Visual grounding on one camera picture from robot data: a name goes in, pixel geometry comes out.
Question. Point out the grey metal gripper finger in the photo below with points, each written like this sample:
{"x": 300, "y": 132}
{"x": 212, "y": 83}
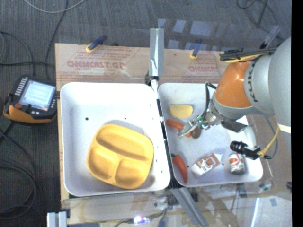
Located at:
{"x": 196, "y": 133}
{"x": 185, "y": 129}

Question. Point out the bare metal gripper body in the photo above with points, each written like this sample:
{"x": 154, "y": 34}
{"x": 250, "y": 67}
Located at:
{"x": 209, "y": 120}

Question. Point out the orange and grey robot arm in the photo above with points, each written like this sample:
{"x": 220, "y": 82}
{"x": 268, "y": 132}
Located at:
{"x": 236, "y": 89}

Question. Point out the orange sausage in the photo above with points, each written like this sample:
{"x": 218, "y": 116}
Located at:
{"x": 174, "y": 124}

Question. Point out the pale yellow bread slice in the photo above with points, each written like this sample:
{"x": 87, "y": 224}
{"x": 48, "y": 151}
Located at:
{"x": 181, "y": 110}

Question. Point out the white plastic tray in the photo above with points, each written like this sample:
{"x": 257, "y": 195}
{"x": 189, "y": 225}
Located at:
{"x": 213, "y": 148}
{"x": 94, "y": 103}

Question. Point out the white and brown carton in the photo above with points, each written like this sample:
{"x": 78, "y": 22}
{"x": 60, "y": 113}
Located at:
{"x": 206, "y": 165}

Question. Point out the white and red can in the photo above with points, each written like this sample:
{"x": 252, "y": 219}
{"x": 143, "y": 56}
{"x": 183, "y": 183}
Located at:
{"x": 236, "y": 164}

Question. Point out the yellow divided plate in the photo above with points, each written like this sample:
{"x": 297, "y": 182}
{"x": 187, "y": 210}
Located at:
{"x": 120, "y": 155}

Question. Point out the brown cardboard board red print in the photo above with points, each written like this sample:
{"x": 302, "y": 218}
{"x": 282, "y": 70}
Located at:
{"x": 94, "y": 65}

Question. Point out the black cylinder on white bracket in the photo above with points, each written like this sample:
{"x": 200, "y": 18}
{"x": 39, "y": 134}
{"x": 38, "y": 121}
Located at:
{"x": 241, "y": 147}

